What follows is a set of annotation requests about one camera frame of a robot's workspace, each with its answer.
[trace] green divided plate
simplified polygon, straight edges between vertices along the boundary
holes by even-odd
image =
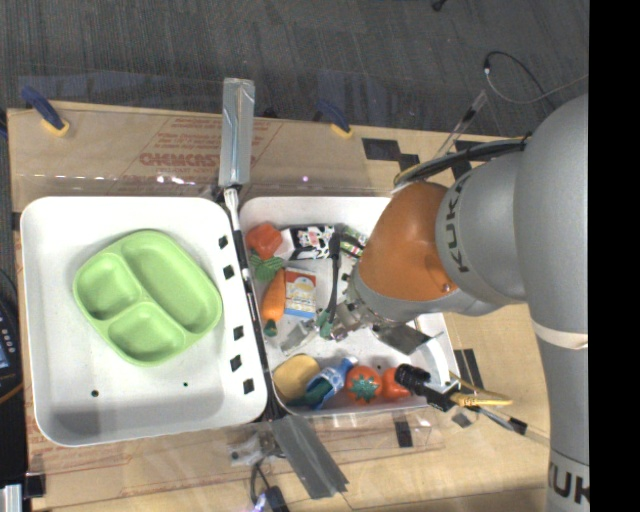
[[[173,238],[154,230],[127,235],[89,259],[73,295],[106,342],[141,366],[186,350],[222,316],[210,277]]]

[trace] gray carpet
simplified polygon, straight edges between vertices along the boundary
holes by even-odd
[[[54,99],[220,112],[222,80],[256,84],[256,114],[310,120],[322,98],[352,124],[450,131],[481,90],[469,131],[518,136],[585,93],[588,79],[532,104],[487,85],[507,52],[545,91],[589,73],[588,0],[3,0],[0,106],[29,84]],[[540,89],[491,59],[501,93]],[[6,144],[0,141],[0,264],[13,272]]]

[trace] orange carrot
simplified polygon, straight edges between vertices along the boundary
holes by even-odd
[[[262,319],[266,320],[264,333],[267,336],[278,334],[276,322],[284,315],[285,295],[284,268],[281,268],[276,272],[262,297],[261,313]]]

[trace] red tomato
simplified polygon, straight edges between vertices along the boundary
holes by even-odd
[[[251,228],[245,235],[244,241],[249,249],[258,253],[265,261],[273,257],[276,249],[282,243],[282,234],[268,222]]]
[[[382,396],[391,400],[411,396],[411,391],[398,384],[395,376],[395,368],[387,368],[382,374]]]
[[[382,394],[382,378],[373,368],[354,366],[347,373],[347,394],[358,404],[368,404]]]

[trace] toy vegetable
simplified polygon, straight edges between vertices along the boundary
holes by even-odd
[[[345,389],[356,403],[368,404],[382,394],[382,378],[373,368],[356,366],[347,374]]]
[[[396,368],[387,368],[382,374],[382,396],[390,400],[411,396],[411,391],[398,384],[395,376]]]
[[[281,268],[276,272],[271,283],[269,283],[269,287],[262,298],[262,307],[260,312],[262,314],[262,319],[266,321],[264,333],[267,336],[275,336],[278,334],[276,322],[282,318],[282,315],[284,315],[284,303],[284,269]]]
[[[244,241],[249,249],[258,253],[261,260],[273,257],[278,246],[282,243],[280,231],[268,222],[251,228],[245,235]]]
[[[269,282],[275,277],[276,272],[282,268],[284,261],[282,258],[278,258],[276,256],[269,258],[268,260],[263,260],[260,259],[258,253],[254,252],[249,257],[249,263],[251,263],[255,268],[256,279],[258,281]]]
[[[320,373],[320,365],[307,354],[297,354],[273,372],[273,385],[283,403],[304,396],[309,381]]]

